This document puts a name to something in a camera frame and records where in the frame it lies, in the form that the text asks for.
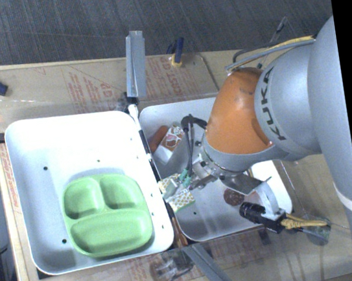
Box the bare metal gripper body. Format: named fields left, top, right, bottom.
left=178, top=150, right=229, bottom=192

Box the yellow spotted carton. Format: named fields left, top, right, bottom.
left=156, top=170, right=198, bottom=216

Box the brown round biscuit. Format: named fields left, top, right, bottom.
left=221, top=185, right=247, bottom=209

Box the white carton with brown patches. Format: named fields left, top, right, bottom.
left=148, top=122, right=190, bottom=168

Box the white plastic tray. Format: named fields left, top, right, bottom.
left=2, top=99, right=179, bottom=281
left=136, top=86, right=297, bottom=249

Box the thin black and white rod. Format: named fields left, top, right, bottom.
left=127, top=98, right=190, bottom=253

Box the orange brown sausage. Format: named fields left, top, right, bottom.
left=145, top=124, right=174, bottom=154

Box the green divided plate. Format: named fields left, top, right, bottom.
left=58, top=167, right=158, bottom=263

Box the brown cardboard board red print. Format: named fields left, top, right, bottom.
left=0, top=16, right=352, bottom=281

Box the black cylinder on white bracket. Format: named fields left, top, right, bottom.
left=235, top=179, right=290, bottom=239

